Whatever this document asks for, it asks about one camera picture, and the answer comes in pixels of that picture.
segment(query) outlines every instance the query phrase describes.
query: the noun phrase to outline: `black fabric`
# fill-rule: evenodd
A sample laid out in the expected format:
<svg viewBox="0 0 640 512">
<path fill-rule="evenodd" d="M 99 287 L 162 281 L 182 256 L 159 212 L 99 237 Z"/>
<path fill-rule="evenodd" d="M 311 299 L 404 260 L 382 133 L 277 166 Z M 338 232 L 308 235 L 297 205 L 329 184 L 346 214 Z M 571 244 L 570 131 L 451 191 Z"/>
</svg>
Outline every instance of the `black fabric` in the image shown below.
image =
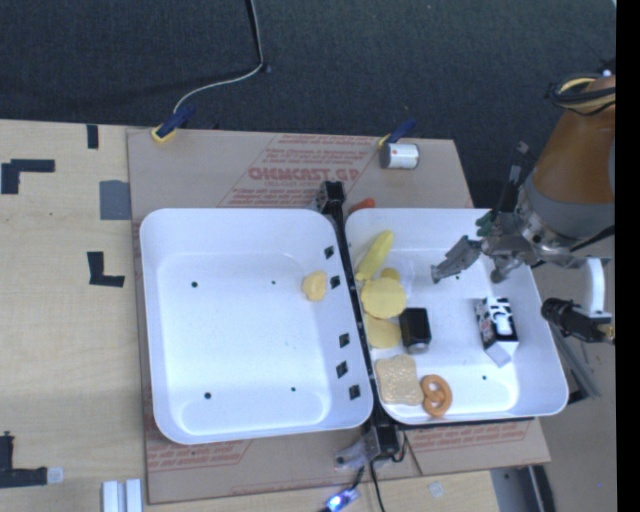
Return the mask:
<svg viewBox="0 0 640 512">
<path fill-rule="evenodd" d="M 0 17 L 0 118 L 156 126 L 258 63 L 247 0 L 32 0 Z M 476 206 L 540 152 L 550 83 L 616 55 L 611 0 L 255 0 L 270 73 L 194 98 L 189 128 L 456 142 Z"/>
</svg>

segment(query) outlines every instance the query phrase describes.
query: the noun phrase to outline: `cardboard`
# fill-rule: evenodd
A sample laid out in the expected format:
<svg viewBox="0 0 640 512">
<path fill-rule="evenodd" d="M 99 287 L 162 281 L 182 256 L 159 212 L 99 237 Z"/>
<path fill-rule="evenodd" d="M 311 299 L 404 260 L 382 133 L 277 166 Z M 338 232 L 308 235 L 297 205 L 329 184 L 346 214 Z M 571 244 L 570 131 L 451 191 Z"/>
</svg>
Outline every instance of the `cardboard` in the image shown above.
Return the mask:
<svg viewBox="0 0 640 512">
<path fill-rule="evenodd" d="M 157 429 L 149 381 L 139 229 L 160 208 L 304 208 L 326 180 L 344 183 L 345 211 L 366 198 L 380 207 L 470 207 L 455 145 L 408 139 L 415 169 L 382 169 L 374 137 L 180 130 L 158 144 L 148 129 L 127 133 L 135 285 L 145 413 L 148 500 L 184 500 L 348 485 L 336 451 L 360 429 L 185 446 Z M 407 432 L 410 456 L 382 465 L 380 479 L 400 479 L 549 460 L 538 420 L 437 427 Z"/>
</svg>

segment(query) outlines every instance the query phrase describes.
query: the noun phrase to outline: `empty white tray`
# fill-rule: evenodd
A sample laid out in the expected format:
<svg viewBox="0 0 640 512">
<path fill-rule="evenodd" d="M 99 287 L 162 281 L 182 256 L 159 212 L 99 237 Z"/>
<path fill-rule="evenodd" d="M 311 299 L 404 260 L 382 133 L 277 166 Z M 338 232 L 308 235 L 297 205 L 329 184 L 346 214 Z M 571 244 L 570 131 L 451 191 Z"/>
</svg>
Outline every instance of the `empty white tray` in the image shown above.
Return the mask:
<svg viewBox="0 0 640 512">
<path fill-rule="evenodd" d="M 468 235 L 477 239 L 475 221 L 486 213 L 478 209 L 364 209 L 346 223 L 352 263 L 356 268 L 376 236 L 394 232 L 384 266 L 395 268 L 408 294 L 408 307 L 427 309 L 432 341 L 426 353 L 413 356 L 417 377 L 442 376 L 451 386 L 453 403 L 442 418 L 429 416 L 421 405 L 389 405 L 388 414 L 410 425 L 475 422 L 545 416 L 561 411 L 568 398 L 567 383 L 531 269 L 522 266 L 508 279 L 494 284 L 492 261 L 476 261 L 457 277 L 434 284 L 431 265 Z M 498 368 L 484 352 L 474 305 L 487 296 L 511 301 L 519 346 L 512 362 Z M 402 344 L 372 349 L 374 361 L 406 353 Z"/>
<path fill-rule="evenodd" d="M 156 423 L 183 444 L 362 424 L 373 395 L 332 224 L 164 209 L 140 231 Z M 331 280 L 319 302 L 304 277 Z"/>
</svg>

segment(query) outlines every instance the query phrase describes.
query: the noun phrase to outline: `tray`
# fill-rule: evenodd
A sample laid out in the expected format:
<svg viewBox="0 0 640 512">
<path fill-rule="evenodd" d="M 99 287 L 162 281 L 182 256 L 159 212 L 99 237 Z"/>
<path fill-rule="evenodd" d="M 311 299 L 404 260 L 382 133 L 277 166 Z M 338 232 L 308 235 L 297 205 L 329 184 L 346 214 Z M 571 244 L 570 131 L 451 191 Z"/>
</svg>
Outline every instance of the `tray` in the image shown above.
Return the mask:
<svg viewBox="0 0 640 512">
<path fill-rule="evenodd" d="M 310 210 L 162 209 L 140 232 L 153 411 L 182 444 L 355 427 L 373 394 L 335 230 Z M 301 290 L 324 270 L 322 301 Z"/>
<path fill-rule="evenodd" d="M 456 277 L 434 284 L 431 265 L 462 235 L 476 237 L 479 209 L 365 209 L 350 215 L 345 231 L 352 265 L 364 257 L 385 229 L 394 243 L 383 266 L 395 268 L 407 292 L 407 307 L 427 309 L 432 341 L 426 353 L 414 355 L 418 377 L 438 374 L 449 383 L 453 402 L 442 418 L 429 416 L 421 405 L 389 405 L 386 412 L 408 425 L 546 416 L 561 411 L 568 398 L 566 378 L 531 269 L 522 266 L 500 284 L 489 279 L 493 268 L 486 256 Z M 512 361 L 498 367 L 484 352 L 474 305 L 485 297 L 507 297 L 519 337 Z M 406 353 L 402 344 L 371 349 L 371 358 Z"/>
</svg>

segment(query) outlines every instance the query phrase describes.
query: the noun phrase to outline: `white cable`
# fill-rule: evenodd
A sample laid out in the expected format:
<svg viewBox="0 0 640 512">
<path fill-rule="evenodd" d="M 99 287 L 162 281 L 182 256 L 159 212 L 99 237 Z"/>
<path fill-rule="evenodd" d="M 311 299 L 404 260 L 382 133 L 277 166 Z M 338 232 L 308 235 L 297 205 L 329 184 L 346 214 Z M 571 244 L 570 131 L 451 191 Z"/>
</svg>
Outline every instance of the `white cable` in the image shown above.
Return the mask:
<svg viewBox="0 0 640 512">
<path fill-rule="evenodd" d="M 260 71 L 260 69 L 262 69 L 262 66 L 264 65 L 264 57 L 262 55 L 262 43 L 260 42 L 260 26 L 258 24 L 258 15 L 256 14 L 256 7 L 253 3 L 253 0 L 249 0 L 249 3 L 251 4 L 251 13 L 252 13 L 252 17 L 253 17 L 253 22 L 254 22 L 254 27 L 255 27 L 255 32 L 256 32 L 256 43 L 258 45 L 258 56 L 260 58 L 260 64 L 258 64 L 258 66 L 256 66 L 255 69 L 253 69 L 252 71 L 249 71 L 248 73 L 239 76 L 237 78 L 232 78 L 229 80 L 223 80 L 222 82 L 214 82 L 212 84 L 208 84 L 208 85 L 204 85 L 202 87 L 199 87 L 198 89 L 195 89 L 187 94 L 185 94 L 182 98 L 180 98 L 180 101 L 178 101 L 178 103 L 176 103 L 176 106 L 173 109 L 173 113 L 175 114 L 178 109 L 180 108 L 180 105 L 182 105 L 182 103 L 184 103 L 184 101 L 187 98 L 190 98 L 191 96 L 193 96 L 194 94 L 197 94 L 199 92 L 205 91 L 207 89 L 212 89 L 214 87 L 219 87 L 221 85 L 229 85 L 229 84 L 234 84 L 237 82 L 240 82 L 242 80 L 246 80 L 247 78 L 252 77 L 253 75 L 255 75 L 258 71 Z"/>
</svg>

